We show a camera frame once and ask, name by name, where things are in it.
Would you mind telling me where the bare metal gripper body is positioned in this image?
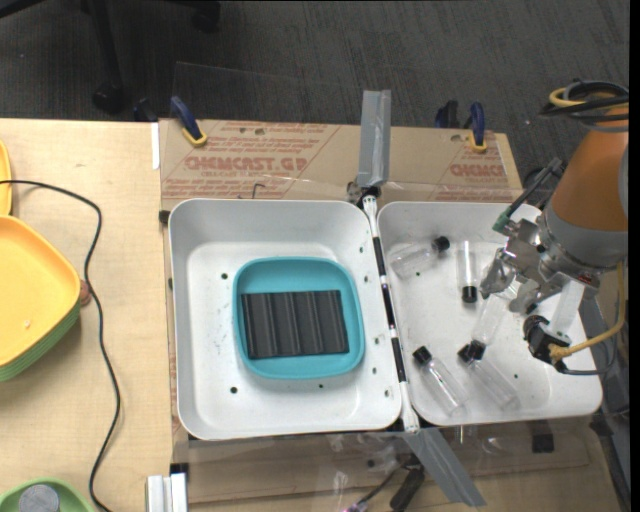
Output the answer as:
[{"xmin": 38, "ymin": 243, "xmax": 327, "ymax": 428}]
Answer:
[{"xmin": 501, "ymin": 217, "xmax": 602, "ymax": 301}]

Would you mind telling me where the clear plastic bottle black cap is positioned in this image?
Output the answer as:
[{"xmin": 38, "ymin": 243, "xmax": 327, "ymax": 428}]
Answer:
[
  {"xmin": 411, "ymin": 345, "xmax": 470, "ymax": 419},
  {"xmin": 455, "ymin": 240, "xmax": 479, "ymax": 304},
  {"xmin": 457, "ymin": 339, "xmax": 523, "ymax": 412},
  {"xmin": 471, "ymin": 293, "xmax": 512, "ymax": 347},
  {"xmin": 389, "ymin": 235, "xmax": 451, "ymax": 280}
]

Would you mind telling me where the white plastic tray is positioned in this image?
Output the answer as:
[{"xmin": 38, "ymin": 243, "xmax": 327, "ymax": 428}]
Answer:
[
  {"xmin": 167, "ymin": 198, "xmax": 404, "ymax": 442},
  {"xmin": 375, "ymin": 201, "xmax": 604, "ymax": 428}
]

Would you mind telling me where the thin black and white rod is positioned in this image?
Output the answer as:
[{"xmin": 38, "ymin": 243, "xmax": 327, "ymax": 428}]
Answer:
[{"xmin": 362, "ymin": 196, "xmax": 421, "ymax": 434}]

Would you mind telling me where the black ribbed insert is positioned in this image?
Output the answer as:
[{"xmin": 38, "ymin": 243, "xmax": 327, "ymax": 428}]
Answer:
[{"xmin": 240, "ymin": 289, "xmax": 351, "ymax": 361}]

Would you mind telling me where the blue plate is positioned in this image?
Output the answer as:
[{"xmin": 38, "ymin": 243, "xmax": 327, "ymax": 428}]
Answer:
[{"xmin": 232, "ymin": 256, "xmax": 366, "ymax": 380}]

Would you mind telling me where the brown cardboard board red print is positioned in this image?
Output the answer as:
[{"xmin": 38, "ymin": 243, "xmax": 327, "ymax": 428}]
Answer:
[{"xmin": 158, "ymin": 118, "xmax": 592, "ymax": 504}]

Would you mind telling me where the black office chair base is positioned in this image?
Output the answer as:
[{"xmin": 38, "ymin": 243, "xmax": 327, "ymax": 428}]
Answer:
[{"xmin": 0, "ymin": 0, "xmax": 222, "ymax": 115}]

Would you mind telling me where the yellow divided plate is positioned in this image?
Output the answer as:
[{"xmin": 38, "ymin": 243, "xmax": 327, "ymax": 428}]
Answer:
[{"xmin": 0, "ymin": 214, "xmax": 83, "ymax": 369}]

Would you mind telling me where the grey cylinder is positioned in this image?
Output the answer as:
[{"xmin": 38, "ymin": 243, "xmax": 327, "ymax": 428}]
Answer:
[{"xmin": 18, "ymin": 483, "xmax": 62, "ymax": 512}]

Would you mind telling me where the black cylinder on white bracket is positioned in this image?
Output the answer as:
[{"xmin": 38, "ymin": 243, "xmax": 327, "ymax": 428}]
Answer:
[{"xmin": 522, "ymin": 282, "xmax": 584, "ymax": 364}]

